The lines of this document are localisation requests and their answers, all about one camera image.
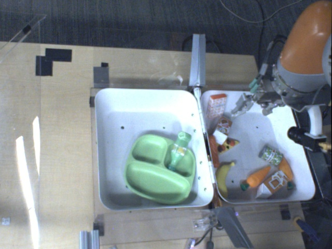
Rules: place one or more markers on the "yellow banana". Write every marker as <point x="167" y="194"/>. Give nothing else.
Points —
<point x="221" y="178"/>

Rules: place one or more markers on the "black cylinder on white bracket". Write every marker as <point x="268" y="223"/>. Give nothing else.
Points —
<point x="308" y="136"/>

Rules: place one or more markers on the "green clear plastic bottle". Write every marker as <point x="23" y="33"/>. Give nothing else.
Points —
<point x="179" y="149"/>

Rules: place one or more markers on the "yellow pizza slice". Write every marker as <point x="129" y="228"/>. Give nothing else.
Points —
<point x="228" y="145"/>

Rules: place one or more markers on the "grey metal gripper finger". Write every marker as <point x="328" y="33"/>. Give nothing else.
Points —
<point x="242" y="105"/>
<point x="269" y="109"/>

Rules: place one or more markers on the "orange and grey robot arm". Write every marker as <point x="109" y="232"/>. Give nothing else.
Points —
<point x="306" y="43"/>

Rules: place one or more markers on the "white plastic tray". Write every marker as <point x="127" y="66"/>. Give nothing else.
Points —
<point x="256" y="139"/>
<point x="145" y="108"/>

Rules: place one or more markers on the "red-brown sausage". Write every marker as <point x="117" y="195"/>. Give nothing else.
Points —
<point x="213" y="149"/>

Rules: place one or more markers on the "orange and white gabled carton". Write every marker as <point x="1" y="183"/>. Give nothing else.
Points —
<point x="272" y="185"/>

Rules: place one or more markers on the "brown and white small carton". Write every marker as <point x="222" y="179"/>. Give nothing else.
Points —
<point x="223" y="127"/>

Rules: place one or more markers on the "orange and white tall carton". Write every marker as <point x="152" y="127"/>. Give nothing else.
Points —
<point x="216" y="105"/>

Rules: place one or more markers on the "green and white can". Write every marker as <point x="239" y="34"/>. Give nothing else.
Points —
<point x="271" y="155"/>

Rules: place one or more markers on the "green divided plate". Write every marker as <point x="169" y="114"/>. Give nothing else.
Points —
<point x="155" y="183"/>

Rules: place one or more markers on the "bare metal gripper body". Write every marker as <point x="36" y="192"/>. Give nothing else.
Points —
<point x="269" y="97"/>

